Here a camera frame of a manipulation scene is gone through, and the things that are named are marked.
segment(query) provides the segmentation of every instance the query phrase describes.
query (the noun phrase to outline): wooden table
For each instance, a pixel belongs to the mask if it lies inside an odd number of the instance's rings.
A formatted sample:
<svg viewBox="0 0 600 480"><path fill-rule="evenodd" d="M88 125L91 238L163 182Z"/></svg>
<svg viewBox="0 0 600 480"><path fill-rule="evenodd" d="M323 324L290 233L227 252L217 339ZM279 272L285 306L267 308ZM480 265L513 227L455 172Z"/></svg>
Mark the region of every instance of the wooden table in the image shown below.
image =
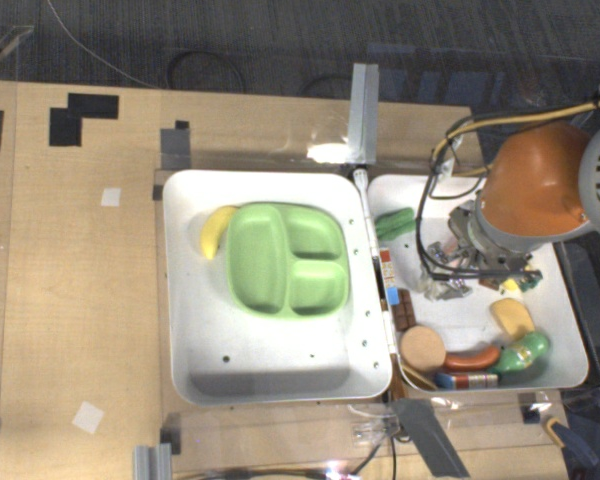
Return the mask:
<svg viewBox="0 0 600 480"><path fill-rule="evenodd" d="M84 119L81 147L50 147L49 109L66 108L70 92L118 95L119 117ZM305 170L308 145L346 134L348 103L0 82L0 110L0 480L129 479L133 448L157 444L173 391L161 355L152 199L160 130L189 121L194 167ZM446 127L465 114L381 104L380 163L423 169ZM477 142L463 153L479 162ZM118 206L102 205L108 188L120 189ZM560 414L557 393L547 396ZM538 425L480 409L494 398L464 400L475 417L450 419L449 434L473 478L566 478L560 451ZM72 424L83 402L103 411L94 433ZM495 403L510 410L516 398ZM337 415L342 407L325 410ZM297 428L298 446L309 450ZM256 443L262 453L254 461L276 449L275 436L251 424L218 439L228 436ZM328 436L334 449L349 439ZM366 450L354 452L342 458ZM430 478L413 445L398 452L399 478ZM211 460L209 453L202 456ZM387 450L380 455L365 479L390 477ZM178 471L188 462L174 458Z"/></svg>

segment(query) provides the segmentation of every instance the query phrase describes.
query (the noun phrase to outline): round bread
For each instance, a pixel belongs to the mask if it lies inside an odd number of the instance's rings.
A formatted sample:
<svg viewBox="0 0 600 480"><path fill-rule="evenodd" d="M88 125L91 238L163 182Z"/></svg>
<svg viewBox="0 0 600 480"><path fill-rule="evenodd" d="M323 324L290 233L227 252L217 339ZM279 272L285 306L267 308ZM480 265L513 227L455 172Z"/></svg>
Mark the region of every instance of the round bread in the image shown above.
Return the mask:
<svg viewBox="0 0 600 480"><path fill-rule="evenodd" d="M447 355L440 335L423 325L407 330L400 338L399 349L404 362L423 373L442 367Z"/></svg>

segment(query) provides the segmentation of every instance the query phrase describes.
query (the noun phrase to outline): bottle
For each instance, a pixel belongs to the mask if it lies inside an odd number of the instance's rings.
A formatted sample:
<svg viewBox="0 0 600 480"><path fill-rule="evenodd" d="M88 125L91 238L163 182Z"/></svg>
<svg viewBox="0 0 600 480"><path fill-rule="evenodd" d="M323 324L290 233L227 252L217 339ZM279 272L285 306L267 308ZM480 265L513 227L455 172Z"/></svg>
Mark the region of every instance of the bottle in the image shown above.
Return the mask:
<svg viewBox="0 0 600 480"><path fill-rule="evenodd" d="M500 354L498 362L487 371L500 376L510 372L519 372L531 366L548 350L549 339L538 331L532 331L505 348Z"/></svg>

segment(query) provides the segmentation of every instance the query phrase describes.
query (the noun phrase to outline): banana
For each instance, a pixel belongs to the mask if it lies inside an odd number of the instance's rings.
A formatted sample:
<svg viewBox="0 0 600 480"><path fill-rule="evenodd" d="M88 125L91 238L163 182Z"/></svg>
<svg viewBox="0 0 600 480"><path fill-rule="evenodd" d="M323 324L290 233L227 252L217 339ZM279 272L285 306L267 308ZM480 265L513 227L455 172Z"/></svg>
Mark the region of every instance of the banana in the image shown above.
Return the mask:
<svg viewBox="0 0 600 480"><path fill-rule="evenodd" d="M214 211L202 226L200 248L207 259L212 260L215 257L222 234L226 231L229 221L237 211L236 206L222 206Z"/></svg>

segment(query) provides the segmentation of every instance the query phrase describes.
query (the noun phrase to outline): green divided plate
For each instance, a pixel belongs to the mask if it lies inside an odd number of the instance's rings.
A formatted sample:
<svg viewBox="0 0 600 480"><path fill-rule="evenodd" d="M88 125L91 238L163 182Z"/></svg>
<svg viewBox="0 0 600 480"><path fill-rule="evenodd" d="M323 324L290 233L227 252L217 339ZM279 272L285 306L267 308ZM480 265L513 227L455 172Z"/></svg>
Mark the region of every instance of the green divided plate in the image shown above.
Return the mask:
<svg viewBox="0 0 600 480"><path fill-rule="evenodd" d="M332 313L349 296L349 263L338 223L291 204L238 210L227 232L227 273L234 301L277 318Z"/></svg>

